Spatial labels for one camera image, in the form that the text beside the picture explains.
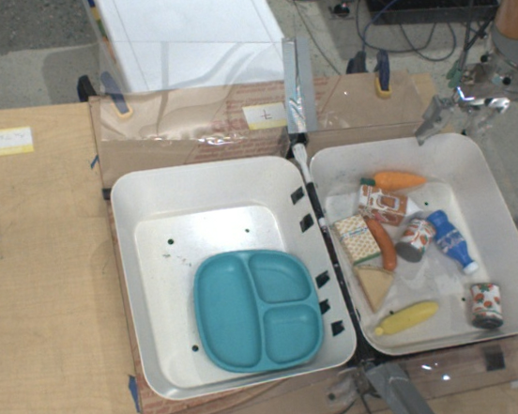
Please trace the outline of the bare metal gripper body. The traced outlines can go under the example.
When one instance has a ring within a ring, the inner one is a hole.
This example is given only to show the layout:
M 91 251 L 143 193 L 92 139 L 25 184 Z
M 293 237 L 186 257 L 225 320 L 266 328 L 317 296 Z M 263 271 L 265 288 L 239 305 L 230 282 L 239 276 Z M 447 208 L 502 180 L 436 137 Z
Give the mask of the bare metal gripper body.
M 466 113 L 467 128 L 490 125 L 512 102 L 518 103 L 518 67 L 510 61 L 486 59 L 469 66 L 463 75 L 455 97 Z

